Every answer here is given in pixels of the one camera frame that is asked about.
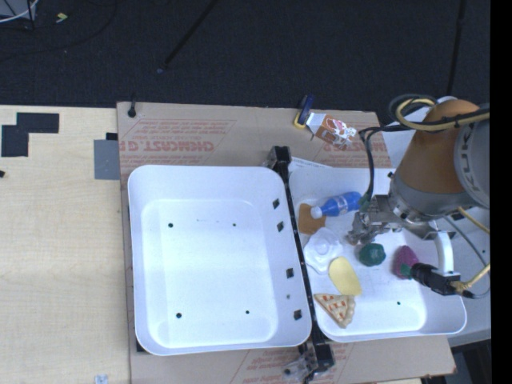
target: pizza slice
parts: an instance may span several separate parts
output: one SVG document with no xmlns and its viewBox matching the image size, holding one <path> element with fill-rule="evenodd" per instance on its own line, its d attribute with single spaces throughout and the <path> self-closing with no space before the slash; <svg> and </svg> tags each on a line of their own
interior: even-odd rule
<svg viewBox="0 0 512 384">
<path fill-rule="evenodd" d="M 341 328 L 346 328 L 354 316 L 355 300 L 351 294 L 314 294 L 314 299 Z"/>
</svg>

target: blue plastic bottle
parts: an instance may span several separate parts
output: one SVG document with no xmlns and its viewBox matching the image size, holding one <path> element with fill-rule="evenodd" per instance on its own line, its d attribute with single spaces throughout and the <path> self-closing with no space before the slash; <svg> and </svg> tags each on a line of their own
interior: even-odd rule
<svg viewBox="0 0 512 384">
<path fill-rule="evenodd" d="M 311 208 L 311 217 L 320 219 L 322 216 L 339 216 L 346 214 L 351 210 L 359 209 L 359 192 L 346 192 L 339 196 L 329 198 L 322 206 L 313 206 Z"/>
</svg>

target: black mat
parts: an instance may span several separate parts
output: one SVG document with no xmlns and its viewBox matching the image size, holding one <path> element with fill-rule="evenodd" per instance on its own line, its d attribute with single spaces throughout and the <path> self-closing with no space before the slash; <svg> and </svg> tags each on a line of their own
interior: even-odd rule
<svg viewBox="0 0 512 384">
<path fill-rule="evenodd" d="M 0 103 L 294 107 L 311 93 L 315 109 L 388 122 L 400 94 L 448 94 L 461 0 L 218 0 L 189 33 L 211 2 L 40 0 L 32 22 L 0 22 Z M 490 101 L 490 0 L 466 0 L 449 91 Z"/>
</svg>

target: white bottle cap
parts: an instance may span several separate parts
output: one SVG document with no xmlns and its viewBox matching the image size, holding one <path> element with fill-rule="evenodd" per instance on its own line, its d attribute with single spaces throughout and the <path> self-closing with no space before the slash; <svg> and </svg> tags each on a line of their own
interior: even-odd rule
<svg viewBox="0 0 512 384">
<path fill-rule="evenodd" d="M 322 209 L 320 209 L 320 206 L 313 206 L 311 208 L 311 217 L 313 219 L 320 219 L 323 216 Z"/>
</svg>

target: yellow oval object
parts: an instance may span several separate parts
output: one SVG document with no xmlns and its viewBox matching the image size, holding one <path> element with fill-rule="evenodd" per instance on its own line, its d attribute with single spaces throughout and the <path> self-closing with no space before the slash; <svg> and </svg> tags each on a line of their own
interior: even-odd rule
<svg viewBox="0 0 512 384">
<path fill-rule="evenodd" d="M 361 284 L 352 265 L 340 256 L 329 265 L 329 277 L 341 294 L 358 296 L 362 293 Z"/>
</svg>

